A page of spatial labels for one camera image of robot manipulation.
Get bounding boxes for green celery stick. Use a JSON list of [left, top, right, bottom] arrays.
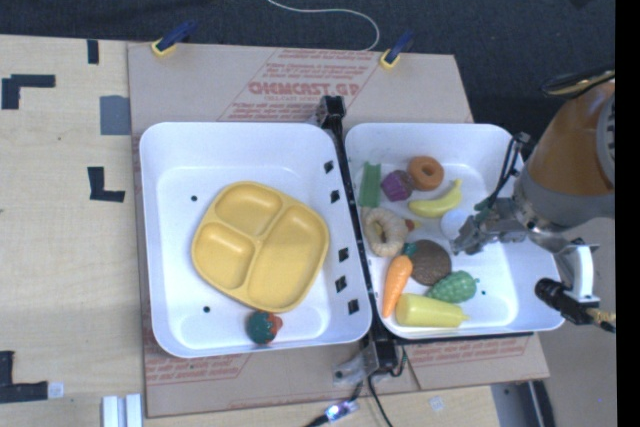
[[357, 161, 383, 209]]

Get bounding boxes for beige pretzel ring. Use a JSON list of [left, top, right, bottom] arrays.
[[362, 206, 410, 259]]

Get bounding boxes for brown biscuit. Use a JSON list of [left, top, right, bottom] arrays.
[[409, 238, 454, 287]]

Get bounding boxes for green bumpy fruit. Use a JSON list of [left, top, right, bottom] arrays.
[[425, 269, 480, 305]]

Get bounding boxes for red and green strawberry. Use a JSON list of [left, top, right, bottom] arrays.
[[244, 309, 284, 346]]

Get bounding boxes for orange doughnut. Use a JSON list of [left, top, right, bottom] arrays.
[[405, 155, 446, 192]]

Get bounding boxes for purple grapes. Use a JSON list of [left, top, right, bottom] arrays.
[[380, 169, 416, 203]]

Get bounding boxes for brown cardboard board red print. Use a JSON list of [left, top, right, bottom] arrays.
[[126, 41, 552, 419]]

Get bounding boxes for thin black rod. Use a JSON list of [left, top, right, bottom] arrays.
[[327, 114, 397, 369]]

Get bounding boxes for orange carrot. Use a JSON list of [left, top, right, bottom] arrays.
[[381, 242, 419, 319]]

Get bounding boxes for white egg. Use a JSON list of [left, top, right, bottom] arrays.
[[439, 208, 473, 242]]

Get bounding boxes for black cylinder on white bracket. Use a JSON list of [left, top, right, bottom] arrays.
[[533, 242, 602, 327]]

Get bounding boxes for yellow corn cob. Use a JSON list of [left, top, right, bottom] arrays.
[[394, 292, 471, 329]]

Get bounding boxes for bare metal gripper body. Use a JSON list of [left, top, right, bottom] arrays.
[[478, 197, 530, 244]]

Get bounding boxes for yellow banana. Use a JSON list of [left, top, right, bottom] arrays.
[[407, 178, 464, 219]]

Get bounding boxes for white plastic tray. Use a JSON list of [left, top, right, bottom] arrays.
[[138, 121, 374, 360], [343, 122, 568, 341]]

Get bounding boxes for yellow divided plate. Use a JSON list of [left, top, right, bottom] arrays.
[[190, 180, 331, 314]]

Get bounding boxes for black block with thin wires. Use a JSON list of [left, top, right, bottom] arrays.
[[316, 94, 348, 130], [370, 333, 407, 375]]

